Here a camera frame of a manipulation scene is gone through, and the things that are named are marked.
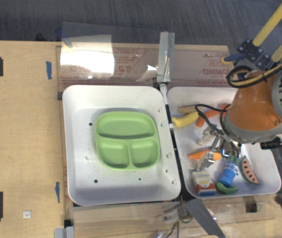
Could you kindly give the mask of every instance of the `dark background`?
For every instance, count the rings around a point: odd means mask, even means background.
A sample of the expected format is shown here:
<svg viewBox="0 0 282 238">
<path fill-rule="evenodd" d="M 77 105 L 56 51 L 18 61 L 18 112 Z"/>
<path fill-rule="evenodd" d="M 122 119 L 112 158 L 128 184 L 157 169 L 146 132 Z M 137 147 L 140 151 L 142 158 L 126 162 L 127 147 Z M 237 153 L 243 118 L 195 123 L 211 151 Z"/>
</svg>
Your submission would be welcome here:
<svg viewBox="0 0 282 238">
<path fill-rule="evenodd" d="M 227 45 L 253 39 L 282 0 L 0 0 L 0 40 L 59 41 L 63 22 L 175 32 L 177 44 Z M 127 42 L 122 35 L 119 41 Z M 282 20 L 261 45 L 282 44 Z M 282 149 L 273 150 L 281 157 Z M 277 196 L 282 205 L 282 189 Z"/>
</svg>

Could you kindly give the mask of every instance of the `green tray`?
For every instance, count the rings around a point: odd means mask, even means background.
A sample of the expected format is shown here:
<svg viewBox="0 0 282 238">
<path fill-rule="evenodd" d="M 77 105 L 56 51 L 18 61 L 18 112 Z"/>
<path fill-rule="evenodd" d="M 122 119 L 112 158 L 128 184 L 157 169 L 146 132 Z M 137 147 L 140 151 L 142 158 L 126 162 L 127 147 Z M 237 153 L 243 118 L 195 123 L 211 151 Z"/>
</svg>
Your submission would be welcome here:
<svg viewBox="0 0 282 238">
<path fill-rule="evenodd" d="M 160 158 L 156 125 L 141 112 L 103 113 L 95 124 L 95 141 L 101 163 L 110 169 L 145 169 Z"/>
</svg>

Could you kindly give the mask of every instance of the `toy banana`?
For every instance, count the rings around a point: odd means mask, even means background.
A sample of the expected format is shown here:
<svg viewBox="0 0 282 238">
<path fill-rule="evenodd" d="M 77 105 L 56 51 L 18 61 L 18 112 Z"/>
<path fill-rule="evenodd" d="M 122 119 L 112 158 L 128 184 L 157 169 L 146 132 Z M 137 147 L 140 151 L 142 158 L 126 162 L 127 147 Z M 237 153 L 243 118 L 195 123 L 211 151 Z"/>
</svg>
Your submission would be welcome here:
<svg viewBox="0 0 282 238">
<path fill-rule="evenodd" d="M 172 118 L 171 120 L 173 121 L 176 127 L 185 127 L 196 121 L 198 117 L 199 117 L 198 112 L 194 111 L 185 115 L 184 117 Z"/>
</svg>

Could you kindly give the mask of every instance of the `blue plastic bottle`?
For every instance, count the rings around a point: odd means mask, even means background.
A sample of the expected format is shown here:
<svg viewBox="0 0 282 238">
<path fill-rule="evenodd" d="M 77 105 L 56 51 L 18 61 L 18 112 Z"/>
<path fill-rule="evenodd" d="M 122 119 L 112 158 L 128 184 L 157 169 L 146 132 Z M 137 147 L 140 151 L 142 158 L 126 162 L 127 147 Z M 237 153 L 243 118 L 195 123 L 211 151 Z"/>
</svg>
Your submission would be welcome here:
<svg viewBox="0 0 282 238">
<path fill-rule="evenodd" d="M 226 187 L 231 187 L 233 179 L 238 172 L 238 165 L 236 164 L 235 157 L 231 156 L 226 163 L 218 182 L 221 182 Z"/>
</svg>

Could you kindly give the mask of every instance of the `watermelon slice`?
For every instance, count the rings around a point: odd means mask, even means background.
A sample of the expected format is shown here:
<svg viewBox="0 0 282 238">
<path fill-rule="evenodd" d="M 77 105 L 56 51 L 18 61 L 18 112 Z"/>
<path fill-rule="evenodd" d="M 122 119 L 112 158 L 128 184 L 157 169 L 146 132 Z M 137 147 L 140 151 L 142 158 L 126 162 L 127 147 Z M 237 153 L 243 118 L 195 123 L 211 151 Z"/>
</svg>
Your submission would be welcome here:
<svg viewBox="0 0 282 238">
<path fill-rule="evenodd" d="M 246 156 L 244 156 L 240 161 L 240 172 L 245 180 L 252 184 L 259 184 L 259 181 L 251 167 L 251 164 Z"/>
</svg>

